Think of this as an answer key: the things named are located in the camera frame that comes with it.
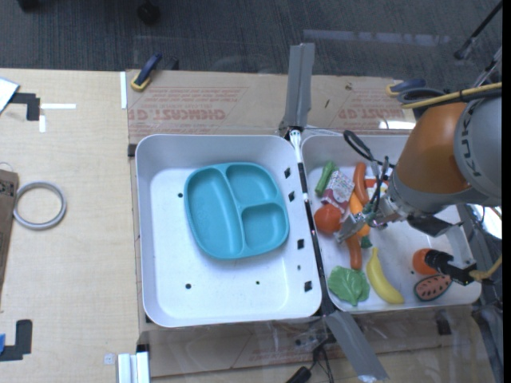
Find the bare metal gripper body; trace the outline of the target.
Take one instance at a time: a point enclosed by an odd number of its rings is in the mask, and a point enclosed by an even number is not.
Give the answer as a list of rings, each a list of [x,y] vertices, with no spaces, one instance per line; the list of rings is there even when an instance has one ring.
[[[383,229],[390,223],[406,221],[407,218],[407,214],[386,196],[366,204],[363,214],[365,223],[369,227],[378,229]]]

